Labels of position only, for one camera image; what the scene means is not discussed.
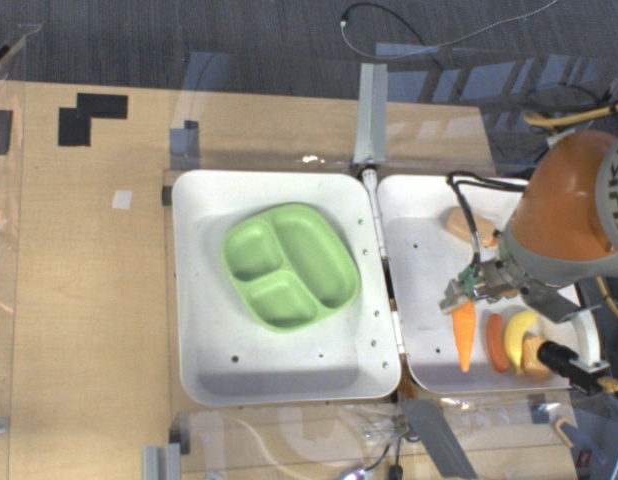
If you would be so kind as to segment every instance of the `white cable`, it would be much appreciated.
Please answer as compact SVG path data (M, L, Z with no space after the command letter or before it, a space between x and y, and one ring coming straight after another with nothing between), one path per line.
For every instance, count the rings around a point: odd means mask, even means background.
M452 44L456 44L456 43L460 43L462 41L464 41L465 39L469 39L470 37L474 37L477 36L479 34L482 34L483 32L486 32L488 30L491 30L492 28L495 27L499 27L500 25L504 25L505 23L511 23L513 21L519 21L519 20L524 20L526 18L530 18L531 16L535 16L536 14L539 14L543 11L546 11L547 9L549 9L550 7L553 7L555 4L557 4L558 2L560 2L560 0L552 0L551 2L543 5L542 7L534 10L534 11L530 11L527 12L525 14L521 14L519 16L514 16L512 18L505 18L503 20L500 21L496 21L495 23L492 23L490 25L487 25L485 27L482 27L474 32L471 32L467 35L458 37L456 39L453 39L451 41L446 41L444 43L440 43L440 44L436 44L433 46L428 46L426 48L422 48L419 49L417 51L411 52L411 53L405 53L402 55L371 55L369 53L365 53L363 51L358 50L354 45L351 44L351 42L349 42L349 40L347 39L347 37L345 36L345 27L347 26L347 22L346 21L341 21L340 22L340 35L342 36L342 39L345 41L346 45L353 50L354 52L356 52L358 55L362 55L363 57L367 57L369 59L375 59L375 60L398 60L398 59L404 59L405 57L411 57L413 55L420 55L421 53L436 49L436 48L442 48L444 46L451 46Z

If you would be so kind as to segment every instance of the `gray floor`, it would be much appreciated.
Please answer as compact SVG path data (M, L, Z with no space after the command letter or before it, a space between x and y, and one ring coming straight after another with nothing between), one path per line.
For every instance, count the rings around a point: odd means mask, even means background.
M193 67L199 89L356 98L364 59L344 44L339 22L359 1L391 8L431 45L550 0L0 0L0 45L19 25L42 25L27 50L34 81L178 89ZM370 53L418 44L377 9L353 11L346 30ZM196 67L200 59L209 62ZM494 160L524 170L544 141L519 140L529 134L525 94L559 88L564 101L561 88L576 82L594 99L604 92L618 73L618 0L562 0L389 71L395 101L480 106ZM618 119L596 126L617 132Z

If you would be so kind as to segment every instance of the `green tray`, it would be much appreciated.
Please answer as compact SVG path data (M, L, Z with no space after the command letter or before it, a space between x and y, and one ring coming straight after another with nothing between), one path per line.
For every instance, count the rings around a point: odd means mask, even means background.
M245 306L264 327L294 331L333 315L360 292L360 274L325 218L286 204L229 230L222 261Z

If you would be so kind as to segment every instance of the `toy carrot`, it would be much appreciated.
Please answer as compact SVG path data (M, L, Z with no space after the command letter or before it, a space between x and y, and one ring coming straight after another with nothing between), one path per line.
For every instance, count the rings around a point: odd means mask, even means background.
M453 335L458 349L458 360L463 372L469 371L473 337L476 331L476 306L473 301L467 301L451 312L453 319Z

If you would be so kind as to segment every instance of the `carrot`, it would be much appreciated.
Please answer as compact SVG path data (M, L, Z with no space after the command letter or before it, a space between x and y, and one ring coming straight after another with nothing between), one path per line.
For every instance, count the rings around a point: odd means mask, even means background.
M476 306L473 301L465 302L451 312L453 335L458 349L458 361L463 372L469 371L473 337L476 331Z
M504 373L509 369L509 359L502 343L503 327L504 320L497 313L492 314L487 320L487 352L491 365L498 373Z

